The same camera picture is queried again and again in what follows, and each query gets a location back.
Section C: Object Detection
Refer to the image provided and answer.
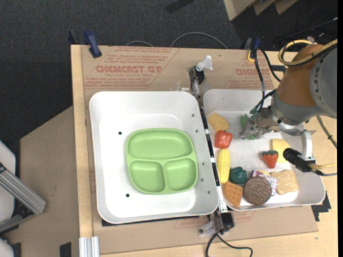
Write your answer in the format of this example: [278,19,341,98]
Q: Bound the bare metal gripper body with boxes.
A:
[256,107,305,134]

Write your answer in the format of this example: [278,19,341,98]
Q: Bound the green lettuce leaf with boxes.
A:
[238,114,258,141]

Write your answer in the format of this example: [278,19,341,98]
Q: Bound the white plastic tray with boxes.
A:
[203,88,326,212]
[88,90,220,225]

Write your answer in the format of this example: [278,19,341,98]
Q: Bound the pale yellow cheese wedge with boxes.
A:
[269,138,291,164]

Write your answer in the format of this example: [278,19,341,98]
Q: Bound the red bell pepper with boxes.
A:
[214,130,234,149]

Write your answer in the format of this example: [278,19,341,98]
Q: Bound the red strawberry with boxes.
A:
[261,149,280,169]

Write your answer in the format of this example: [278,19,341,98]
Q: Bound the short yellow corn piece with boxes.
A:
[207,112,230,132]

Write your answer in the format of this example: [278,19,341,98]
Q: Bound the long yellow corn cob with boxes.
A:
[217,148,232,184]

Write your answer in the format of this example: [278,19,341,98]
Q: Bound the thin black and white rod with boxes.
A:
[196,55,228,213]

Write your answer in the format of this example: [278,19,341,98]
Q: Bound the dark green broccoli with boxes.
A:
[228,166,248,185]

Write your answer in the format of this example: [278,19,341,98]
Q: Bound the white colourful packet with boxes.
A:
[250,169,279,196]

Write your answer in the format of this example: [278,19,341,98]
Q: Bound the tan bread slice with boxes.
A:
[270,169,300,196]

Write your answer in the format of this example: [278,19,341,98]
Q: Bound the brown round biscuit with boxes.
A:
[243,176,273,206]

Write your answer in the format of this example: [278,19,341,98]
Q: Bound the orange waffle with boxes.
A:
[222,180,244,207]

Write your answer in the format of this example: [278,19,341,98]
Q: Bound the green divided plate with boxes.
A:
[125,127,199,195]

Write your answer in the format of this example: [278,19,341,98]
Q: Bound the brown cardboard board, red print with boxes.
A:
[80,45,320,254]

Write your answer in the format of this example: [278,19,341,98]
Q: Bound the black cylinder on white bracket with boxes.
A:
[282,129,317,173]

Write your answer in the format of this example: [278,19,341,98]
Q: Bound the black block with thin wires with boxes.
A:
[219,212,236,232]
[188,66,206,87]

